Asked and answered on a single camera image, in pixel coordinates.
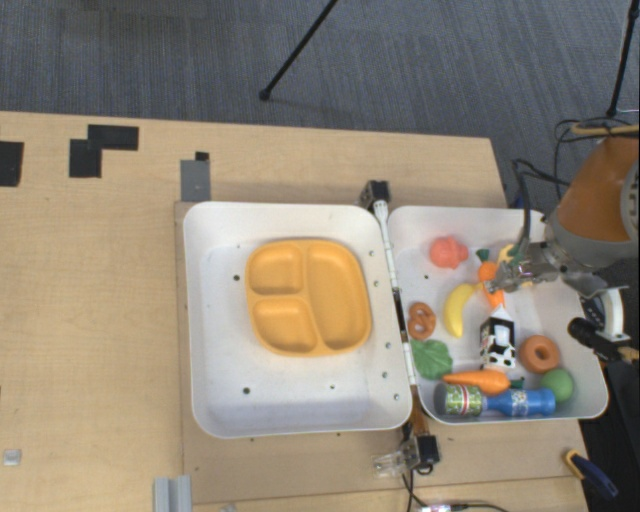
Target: white tray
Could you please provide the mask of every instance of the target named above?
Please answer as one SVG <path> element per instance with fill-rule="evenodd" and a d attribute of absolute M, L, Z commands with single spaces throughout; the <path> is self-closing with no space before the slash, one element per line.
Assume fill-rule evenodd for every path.
<path fill-rule="evenodd" d="M 540 241 L 543 237 L 544 224 L 540 219 L 541 215 L 533 212 L 533 241 Z M 407 206 L 395 210 L 390 216 L 389 235 L 394 245 L 405 314 L 414 302 L 425 302 L 431 306 L 438 317 L 432 338 L 448 345 L 454 360 L 454 371 L 479 368 L 479 326 L 489 316 L 490 310 L 483 294 L 474 294 L 464 311 L 464 336 L 456 339 L 447 333 L 440 321 L 444 301 L 456 285 L 477 282 L 479 260 L 475 251 L 480 248 L 491 249 L 492 259 L 495 259 L 498 249 L 513 243 L 522 222 L 522 211 L 504 209 Z M 469 259 L 456 270 L 438 268 L 428 258 L 431 242 L 448 235 L 455 236 L 469 248 Z M 591 350 L 567 333 L 569 322 L 583 316 L 578 295 L 557 280 L 505 294 L 505 297 L 507 310 L 515 321 L 516 349 L 532 334 L 548 336 L 560 348 L 561 366 L 574 378 L 574 396 L 559 404 L 548 419 L 593 418 L 602 414 L 607 407 L 608 392 L 598 360 Z M 540 375 L 531 374 L 521 366 L 509 373 L 513 379 L 521 376 L 525 377 L 526 388 L 538 387 Z M 438 381 L 418 377 L 418 382 L 425 409 L 443 423 L 459 425 L 544 419 L 539 416 L 509 418 L 492 411 L 477 418 L 440 416 L 433 403 L 433 391 Z"/>
<path fill-rule="evenodd" d="M 393 429 L 411 412 L 379 226 L 355 206 L 201 203 L 184 221 L 192 405 L 222 438 Z M 373 325 L 348 354 L 299 358 L 265 349 L 247 309 L 247 258 L 267 242 L 322 238 L 358 258 Z"/>

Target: brown donut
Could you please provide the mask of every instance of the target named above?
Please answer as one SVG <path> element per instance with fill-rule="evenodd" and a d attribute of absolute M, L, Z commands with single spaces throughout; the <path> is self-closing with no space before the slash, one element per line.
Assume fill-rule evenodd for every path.
<path fill-rule="evenodd" d="M 436 329 L 436 314 L 424 302 L 416 302 L 409 308 L 409 335 L 416 340 L 426 340 Z"/>
<path fill-rule="evenodd" d="M 560 364 L 558 345 L 539 334 L 524 340 L 518 356 L 522 366 L 532 373 L 546 373 Z"/>

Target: blue bottle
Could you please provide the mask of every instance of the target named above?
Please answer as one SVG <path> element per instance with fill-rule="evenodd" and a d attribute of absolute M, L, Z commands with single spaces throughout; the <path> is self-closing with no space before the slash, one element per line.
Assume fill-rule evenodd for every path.
<path fill-rule="evenodd" d="M 485 396 L 483 409 L 500 411 L 506 416 L 548 416 L 556 410 L 556 397 L 547 388 L 509 389 L 498 396 Z"/>

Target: cow print carton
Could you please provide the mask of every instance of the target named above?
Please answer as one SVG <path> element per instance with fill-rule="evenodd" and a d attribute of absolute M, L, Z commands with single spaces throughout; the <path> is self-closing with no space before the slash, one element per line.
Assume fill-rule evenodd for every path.
<path fill-rule="evenodd" d="M 514 323 L 502 305 L 480 327 L 480 357 L 483 368 L 513 370 L 516 367 Z"/>

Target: pink toy fruit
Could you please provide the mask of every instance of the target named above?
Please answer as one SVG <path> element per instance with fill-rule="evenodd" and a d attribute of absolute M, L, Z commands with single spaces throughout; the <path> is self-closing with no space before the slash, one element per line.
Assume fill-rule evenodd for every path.
<path fill-rule="evenodd" d="M 456 269 L 461 262 L 469 258 L 469 249 L 452 236 L 447 236 L 437 238 L 431 244 L 429 257 L 437 267 Z"/>

